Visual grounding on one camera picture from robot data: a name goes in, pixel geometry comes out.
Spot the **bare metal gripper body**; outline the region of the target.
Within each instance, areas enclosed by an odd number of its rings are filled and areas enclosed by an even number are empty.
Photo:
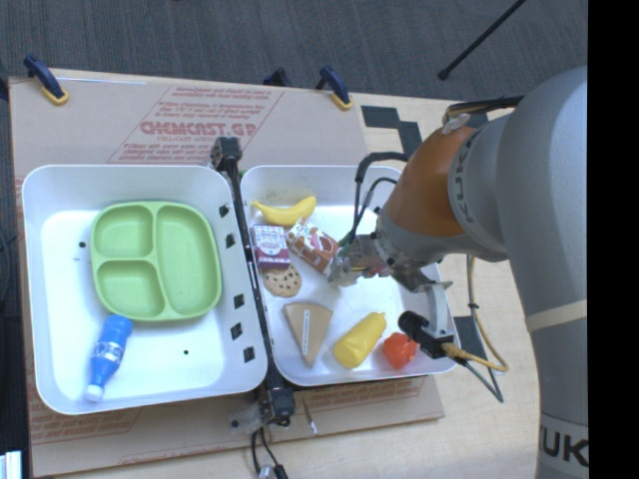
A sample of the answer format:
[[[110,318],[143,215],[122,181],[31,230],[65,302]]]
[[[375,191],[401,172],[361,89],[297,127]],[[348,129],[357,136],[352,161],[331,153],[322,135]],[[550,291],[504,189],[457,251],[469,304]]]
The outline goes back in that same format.
[[[344,279],[389,277],[387,242],[377,234],[356,235],[346,247],[341,261]]]

